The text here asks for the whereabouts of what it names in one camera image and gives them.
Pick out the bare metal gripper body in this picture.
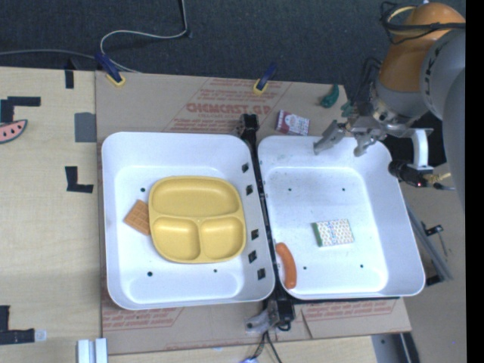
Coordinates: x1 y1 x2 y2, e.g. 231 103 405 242
345 104 412 140

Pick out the red and white carton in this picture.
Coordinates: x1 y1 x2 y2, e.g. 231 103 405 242
274 109 312 136

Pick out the green curved toy vegetable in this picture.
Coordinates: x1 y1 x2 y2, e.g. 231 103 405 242
320 84 340 109

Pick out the white plastic tray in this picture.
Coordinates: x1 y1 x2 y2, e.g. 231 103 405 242
101 131 276 312
256 134 427 301

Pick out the thin black rod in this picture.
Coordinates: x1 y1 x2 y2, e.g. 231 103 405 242
247 134 285 299

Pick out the white patterned packet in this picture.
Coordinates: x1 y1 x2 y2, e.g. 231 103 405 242
310 218 356 248

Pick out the orange sausage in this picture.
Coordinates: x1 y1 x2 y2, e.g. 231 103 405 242
275 241 299 290

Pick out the yellow divided plate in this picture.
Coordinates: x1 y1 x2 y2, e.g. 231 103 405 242
147 175 248 265

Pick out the brown cardboard board, red print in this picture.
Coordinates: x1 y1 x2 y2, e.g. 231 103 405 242
94 70 413 355

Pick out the orange waffle biscuit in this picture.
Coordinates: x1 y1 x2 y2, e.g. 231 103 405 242
123 198 153 237

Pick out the pink watermelon slice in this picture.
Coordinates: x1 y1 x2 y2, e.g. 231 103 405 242
0 119 29 144

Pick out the black cylinder on white bracket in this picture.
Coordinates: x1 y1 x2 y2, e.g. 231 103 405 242
387 127 436 189

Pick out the black block with thin wires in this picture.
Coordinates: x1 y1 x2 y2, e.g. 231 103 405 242
268 296 296 331
234 113 261 140

